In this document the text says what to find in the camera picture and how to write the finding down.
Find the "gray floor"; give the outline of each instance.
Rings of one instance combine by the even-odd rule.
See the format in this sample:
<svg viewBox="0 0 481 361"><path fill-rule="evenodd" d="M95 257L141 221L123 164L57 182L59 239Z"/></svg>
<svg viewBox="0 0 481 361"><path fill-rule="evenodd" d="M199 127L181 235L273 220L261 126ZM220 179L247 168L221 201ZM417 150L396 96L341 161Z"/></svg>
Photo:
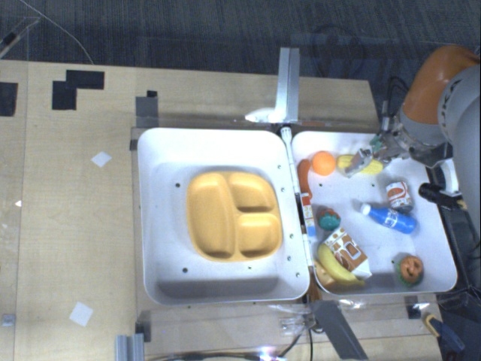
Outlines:
<svg viewBox="0 0 481 361"><path fill-rule="evenodd" d="M95 64L276 74L279 48L299 47L303 75L369 80L378 108L390 76L409 85L443 44L477 49L481 26L481 0L25 1L74 35ZM0 0L0 37L38 16ZM6 59L89 62L45 18ZM461 359L479 354L481 307L472 305L468 323L456 309L444 317L470 345Z"/></svg>

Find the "white bottle cap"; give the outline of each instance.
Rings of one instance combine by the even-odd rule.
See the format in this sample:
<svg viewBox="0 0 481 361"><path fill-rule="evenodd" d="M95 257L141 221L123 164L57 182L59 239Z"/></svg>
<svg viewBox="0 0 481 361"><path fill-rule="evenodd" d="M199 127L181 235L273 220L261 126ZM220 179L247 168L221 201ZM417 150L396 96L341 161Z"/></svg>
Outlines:
<svg viewBox="0 0 481 361"><path fill-rule="evenodd" d="M371 211L371 205L369 205L368 203L363 203L361 205L361 212L364 215L369 215L369 211Z"/></svg>

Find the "orange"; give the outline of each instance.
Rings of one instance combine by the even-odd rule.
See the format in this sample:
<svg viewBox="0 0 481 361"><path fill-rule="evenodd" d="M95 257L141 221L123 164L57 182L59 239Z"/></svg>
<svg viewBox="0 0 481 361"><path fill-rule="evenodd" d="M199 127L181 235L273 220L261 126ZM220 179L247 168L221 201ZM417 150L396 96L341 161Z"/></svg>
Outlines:
<svg viewBox="0 0 481 361"><path fill-rule="evenodd" d="M312 164L314 172L327 176L334 172L336 159L327 151L319 151L313 156Z"/></svg>

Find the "wooden tabletop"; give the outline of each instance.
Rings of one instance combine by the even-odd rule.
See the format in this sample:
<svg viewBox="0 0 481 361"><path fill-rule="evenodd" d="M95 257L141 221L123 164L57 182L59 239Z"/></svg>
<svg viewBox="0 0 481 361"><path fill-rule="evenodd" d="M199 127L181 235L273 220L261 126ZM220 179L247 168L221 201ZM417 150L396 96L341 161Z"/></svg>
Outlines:
<svg viewBox="0 0 481 361"><path fill-rule="evenodd" d="M55 111L53 81L65 81L67 70L103 71L104 89L78 89L76 111ZM0 117L0 313L17 316L14 326L0 327L0 359L113 360L116 335L131 335L136 321L135 97L156 91L161 117L242 120L274 106L277 77L1 61L0 81L18 83L15 116ZM377 131L365 81L302 77L299 114L346 131ZM102 152L111 160L99 167L91 159ZM434 297L422 298L439 315ZM78 302L92 309L85 326L69 318ZM407 319L402 298L366 299L345 315L370 359L440 358L422 322ZM174 350L219 334L214 322L199 333L165 319ZM314 341L314 359L337 359L325 335ZM305 359L305 342L292 359Z"/></svg>

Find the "soda can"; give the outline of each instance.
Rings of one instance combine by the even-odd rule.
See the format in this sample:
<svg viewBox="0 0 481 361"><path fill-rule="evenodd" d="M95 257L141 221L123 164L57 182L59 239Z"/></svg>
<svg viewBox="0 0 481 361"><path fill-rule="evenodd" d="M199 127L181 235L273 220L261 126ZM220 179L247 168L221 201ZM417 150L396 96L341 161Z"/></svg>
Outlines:
<svg viewBox="0 0 481 361"><path fill-rule="evenodd" d="M388 193L388 200L391 208L399 211L403 214L409 213L413 210L413 199L407 191L406 182L394 182L386 186L386 192Z"/></svg>

